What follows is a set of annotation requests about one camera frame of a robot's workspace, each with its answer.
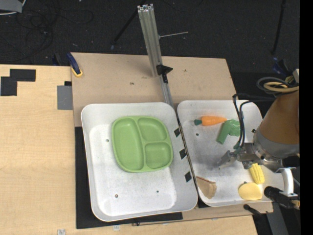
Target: black tape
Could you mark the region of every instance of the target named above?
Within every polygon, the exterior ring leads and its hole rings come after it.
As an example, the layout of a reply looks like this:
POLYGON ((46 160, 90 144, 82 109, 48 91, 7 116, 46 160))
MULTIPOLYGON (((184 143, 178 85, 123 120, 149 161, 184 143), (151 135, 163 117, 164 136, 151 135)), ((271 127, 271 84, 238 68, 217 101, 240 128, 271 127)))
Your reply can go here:
POLYGON ((185 149, 182 149, 182 150, 179 152, 179 154, 180 154, 180 158, 181 158, 181 159, 183 159, 184 157, 187 156, 187 154, 186 154, 186 152, 185 152, 185 149))
POLYGON ((18 83, 9 76, 1 77, 1 96, 17 96, 18 83))
POLYGON ((36 70, 10 69, 10 77, 15 81, 35 82, 36 70))
POLYGON ((185 174, 185 179, 186 179, 186 182, 188 182, 192 179, 190 171, 188 171, 188 173, 185 174))
POLYGON ((179 130, 179 128, 177 128, 177 129, 174 131, 174 133, 175 133, 176 137, 178 137, 178 136, 180 135, 180 130, 179 130))
POLYGON ((36 70, 10 69, 10 76, 1 77, 1 96, 17 96, 18 81, 36 81, 36 70))

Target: blue clamp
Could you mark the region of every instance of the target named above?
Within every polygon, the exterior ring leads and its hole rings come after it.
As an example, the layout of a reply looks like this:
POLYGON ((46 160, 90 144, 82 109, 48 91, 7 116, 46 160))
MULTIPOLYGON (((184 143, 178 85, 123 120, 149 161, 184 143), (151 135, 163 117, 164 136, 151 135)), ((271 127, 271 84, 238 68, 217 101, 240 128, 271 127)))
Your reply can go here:
POLYGON ((69 60, 69 64, 74 75, 76 77, 80 77, 81 75, 83 75, 83 72, 79 69, 77 62, 71 53, 67 53, 67 59, 69 60))

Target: yellow corn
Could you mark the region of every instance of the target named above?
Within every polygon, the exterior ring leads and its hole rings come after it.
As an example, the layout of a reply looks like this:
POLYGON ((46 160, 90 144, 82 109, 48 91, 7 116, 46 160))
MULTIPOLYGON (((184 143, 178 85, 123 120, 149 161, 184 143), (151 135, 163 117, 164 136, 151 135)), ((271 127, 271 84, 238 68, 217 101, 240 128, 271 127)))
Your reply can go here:
POLYGON ((252 166, 249 168, 249 171, 256 184, 259 185, 264 183, 265 177, 260 165, 258 165, 257 163, 252 164, 252 166))

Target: black mat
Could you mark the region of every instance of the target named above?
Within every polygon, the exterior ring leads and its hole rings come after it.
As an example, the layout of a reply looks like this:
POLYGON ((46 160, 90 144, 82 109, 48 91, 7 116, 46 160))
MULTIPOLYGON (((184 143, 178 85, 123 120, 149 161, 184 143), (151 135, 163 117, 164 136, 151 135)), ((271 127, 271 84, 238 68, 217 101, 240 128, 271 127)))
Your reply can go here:
POLYGON ((136 224, 144 222, 182 220, 182 213, 169 213, 126 219, 115 222, 103 222, 92 212, 90 204, 89 181, 86 152, 82 127, 75 128, 75 169, 76 169, 76 228, 93 228, 120 224, 136 224))

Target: black floor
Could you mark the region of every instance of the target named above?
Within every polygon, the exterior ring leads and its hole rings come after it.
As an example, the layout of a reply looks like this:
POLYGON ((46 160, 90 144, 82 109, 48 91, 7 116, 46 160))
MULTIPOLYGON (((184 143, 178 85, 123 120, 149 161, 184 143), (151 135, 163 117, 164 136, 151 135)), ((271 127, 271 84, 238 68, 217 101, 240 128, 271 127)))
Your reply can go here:
MULTIPOLYGON (((146 55, 138 15, 116 39, 141 1, 27 0, 21 14, 0 15, 0 63, 52 65, 57 53, 59 62, 68 65, 68 52, 146 55)), ((291 69, 299 67, 300 0, 286 0, 272 53, 282 2, 146 0, 145 4, 154 5, 159 35, 188 31, 161 38, 163 56, 225 58, 238 93, 262 94, 256 81, 276 75, 272 69, 276 60, 285 59, 291 69)), ((264 115, 269 104, 259 107, 264 115)))

